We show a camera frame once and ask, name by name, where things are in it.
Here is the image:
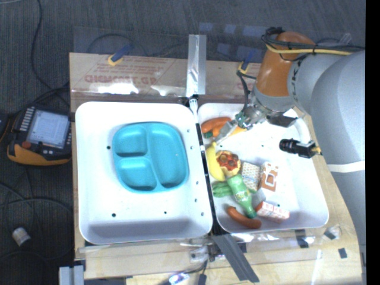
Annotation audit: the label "black cylinder on white bracket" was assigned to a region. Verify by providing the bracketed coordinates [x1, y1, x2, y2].
[278, 115, 323, 160]

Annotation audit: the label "checked white packet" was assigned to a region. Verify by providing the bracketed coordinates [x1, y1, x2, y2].
[240, 161, 262, 193]

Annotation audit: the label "silver metal can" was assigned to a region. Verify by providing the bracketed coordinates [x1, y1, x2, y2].
[11, 226, 32, 247]

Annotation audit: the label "white plastic tray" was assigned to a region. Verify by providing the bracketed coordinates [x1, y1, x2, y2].
[74, 101, 214, 245]
[197, 102, 330, 234]

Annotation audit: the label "blue divided plate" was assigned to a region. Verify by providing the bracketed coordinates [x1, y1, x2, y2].
[111, 122, 190, 194]

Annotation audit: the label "brown cardboard board red print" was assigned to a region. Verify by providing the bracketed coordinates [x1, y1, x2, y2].
[68, 52, 364, 285]

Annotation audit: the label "yellow banana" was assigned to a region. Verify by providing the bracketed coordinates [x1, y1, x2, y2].
[205, 141, 227, 182]

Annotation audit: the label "red and white carton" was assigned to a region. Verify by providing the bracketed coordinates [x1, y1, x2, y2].
[255, 201, 291, 223]

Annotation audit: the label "orange and white carton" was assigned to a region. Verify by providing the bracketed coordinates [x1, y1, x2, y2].
[258, 161, 280, 193]

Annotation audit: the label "orange sausage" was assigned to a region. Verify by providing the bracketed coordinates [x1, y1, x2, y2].
[201, 116, 233, 134]
[226, 205, 263, 230]

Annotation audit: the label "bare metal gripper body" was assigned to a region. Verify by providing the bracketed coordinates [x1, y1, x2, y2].
[236, 104, 270, 129]

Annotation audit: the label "pizza slice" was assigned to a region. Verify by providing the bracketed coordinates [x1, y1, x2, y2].
[216, 150, 242, 178]

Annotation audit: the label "green bottle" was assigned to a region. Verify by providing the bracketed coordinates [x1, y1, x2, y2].
[226, 173, 258, 220]

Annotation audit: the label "green broccoli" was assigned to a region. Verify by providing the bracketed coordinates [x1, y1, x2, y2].
[211, 181, 234, 198]

